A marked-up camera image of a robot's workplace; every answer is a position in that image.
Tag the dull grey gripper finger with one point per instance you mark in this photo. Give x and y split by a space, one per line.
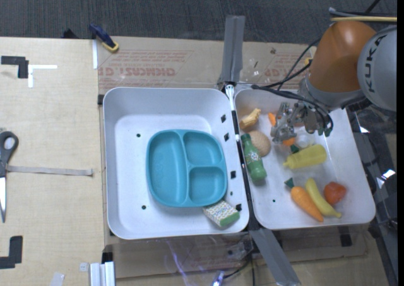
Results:
285 112
282 134

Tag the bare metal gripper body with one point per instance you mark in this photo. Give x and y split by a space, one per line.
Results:
310 120

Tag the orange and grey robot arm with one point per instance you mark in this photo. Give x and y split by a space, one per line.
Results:
342 57

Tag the small orange carrot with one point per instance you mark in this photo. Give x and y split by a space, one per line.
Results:
288 142
271 119

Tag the yellow squeeze bottle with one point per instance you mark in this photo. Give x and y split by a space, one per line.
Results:
307 157

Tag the yellow-brown toy pastry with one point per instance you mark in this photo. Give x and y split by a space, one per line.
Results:
249 119

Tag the green bottle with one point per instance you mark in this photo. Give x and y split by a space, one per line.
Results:
255 161

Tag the white plastic tray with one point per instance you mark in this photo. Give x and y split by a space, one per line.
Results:
132 168
347 164

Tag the large orange carrot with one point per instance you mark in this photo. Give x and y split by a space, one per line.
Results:
304 201

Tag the yellow banana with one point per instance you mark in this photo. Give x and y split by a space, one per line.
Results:
318 198

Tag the green and white carton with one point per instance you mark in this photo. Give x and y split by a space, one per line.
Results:
222 213

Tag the blue divided plate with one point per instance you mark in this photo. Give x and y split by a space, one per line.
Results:
170 168

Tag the brown cardboard board, red print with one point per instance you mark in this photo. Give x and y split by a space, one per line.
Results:
176 67

